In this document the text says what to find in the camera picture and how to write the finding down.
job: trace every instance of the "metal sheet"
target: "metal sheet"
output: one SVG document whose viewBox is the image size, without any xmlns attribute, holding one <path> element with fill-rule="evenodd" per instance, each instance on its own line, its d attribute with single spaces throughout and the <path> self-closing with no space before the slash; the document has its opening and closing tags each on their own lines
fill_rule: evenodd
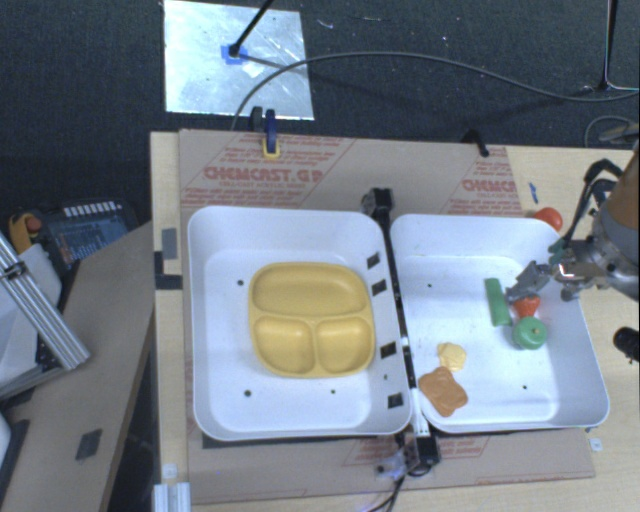
<svg viewBox="0 0 640 512">
<path fill-rule="evenodd" d="M 168 112 L 233 115 L 249 90 L 275 71 L 252 61 L 229 64 L 234 43 L 257 9 L 166 0 L 165 91 Z M 280 66 L 305 58 L 300 14 L 269 10 L 243 44 L 248 55 Z M 254 105 L 284 119 L 313 119 L 307 67 L 284 73 L 256 93 Z"/>
</svg>

